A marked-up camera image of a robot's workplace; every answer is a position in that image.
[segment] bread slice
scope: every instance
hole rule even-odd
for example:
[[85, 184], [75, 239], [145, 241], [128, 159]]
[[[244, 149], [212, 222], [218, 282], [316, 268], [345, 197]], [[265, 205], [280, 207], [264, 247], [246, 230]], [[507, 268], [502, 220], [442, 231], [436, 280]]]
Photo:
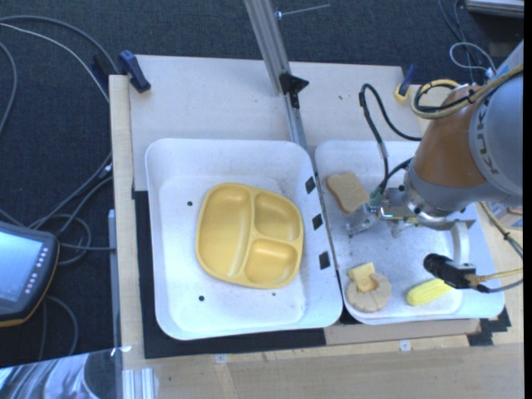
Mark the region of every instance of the bread slice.
[[351, 171], [331, 175], [327, 177], [325, 184], [344, 213], [352, 213], [369, 201], [369, 194]]

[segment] black clamp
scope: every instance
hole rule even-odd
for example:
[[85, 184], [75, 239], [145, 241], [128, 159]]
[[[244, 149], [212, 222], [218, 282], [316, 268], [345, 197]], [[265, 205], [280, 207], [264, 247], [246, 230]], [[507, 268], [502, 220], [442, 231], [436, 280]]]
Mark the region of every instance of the black clamp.
[[297, 78], [288, 72], [283, 72], [279, 76], [279, 82], [281, 83], [281, 89], [283, 94], [289, 94], [290, 105], [292, 108], [299, 109], [298, 93], [308, 85], [307, 80]]
[[151, 84], [145, 79], [136, 56], [129, 50], [124, 50], [118, 56], [122, 69], [131, 75], [130, 83], [139, 92], [143, 93], [151, 88]]

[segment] black connector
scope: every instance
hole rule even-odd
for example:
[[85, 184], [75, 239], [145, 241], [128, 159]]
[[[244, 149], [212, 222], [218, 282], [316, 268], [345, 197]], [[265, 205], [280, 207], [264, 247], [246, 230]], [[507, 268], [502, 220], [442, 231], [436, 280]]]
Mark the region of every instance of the black connector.
[[466, 276], [475, 275], [476, 267], [472, 264], [459, 265], [448, 257], [439, 254], [428, 254], [423, 260], [423, 267], [453, 288], [476, 288]]

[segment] yellow divided plate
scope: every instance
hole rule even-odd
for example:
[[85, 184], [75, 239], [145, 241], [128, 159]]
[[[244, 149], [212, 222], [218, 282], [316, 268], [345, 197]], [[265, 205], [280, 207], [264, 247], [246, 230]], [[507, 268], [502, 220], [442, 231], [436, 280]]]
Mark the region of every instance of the yellow divided plate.
[[280, 288], [299, 271], [303, 220], [286, 197], [253, 186], [211, 188], [199, 213], [196, 257], [211, 276], [254, 288]]

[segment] metal bracket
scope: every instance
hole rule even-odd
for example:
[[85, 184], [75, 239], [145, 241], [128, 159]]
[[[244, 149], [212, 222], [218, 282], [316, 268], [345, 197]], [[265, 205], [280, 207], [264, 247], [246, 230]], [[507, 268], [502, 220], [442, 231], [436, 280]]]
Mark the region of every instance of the metal bracket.
[[281, 82], [281, 89], [283, 94], [287, 95], [290, 98], [290, 105], [292, 108], [299, 109], [299, 98], [298, 93], [308, 86], [308, 81], [293, 76], [289, 72], [283, 72], [279, 76], [279, 81]]

